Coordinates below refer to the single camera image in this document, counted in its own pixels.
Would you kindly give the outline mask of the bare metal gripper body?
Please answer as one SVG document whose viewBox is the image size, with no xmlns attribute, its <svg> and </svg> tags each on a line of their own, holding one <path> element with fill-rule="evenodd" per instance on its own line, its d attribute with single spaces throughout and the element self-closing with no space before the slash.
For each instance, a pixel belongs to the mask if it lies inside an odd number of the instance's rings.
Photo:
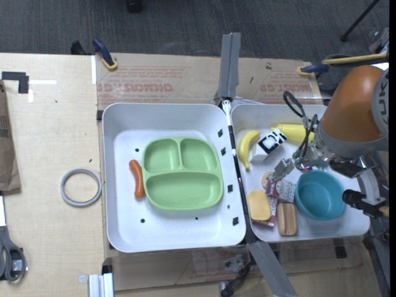
<svg viewBox="0 0 396 297">
<path fill-rule="evenodd" d="M 356 178 L 367 170 L 359 158 L 342 158 L 334 153 L 321 153 L 320 150 L 313 148 L 307 149 L 304 155 L 302 151 L 297 150 L 293 154 L 293 161 L 295 167 L 300 171 L 310 171 L 314 167 L 329 168 L 347 178 Z"/>
</svg>

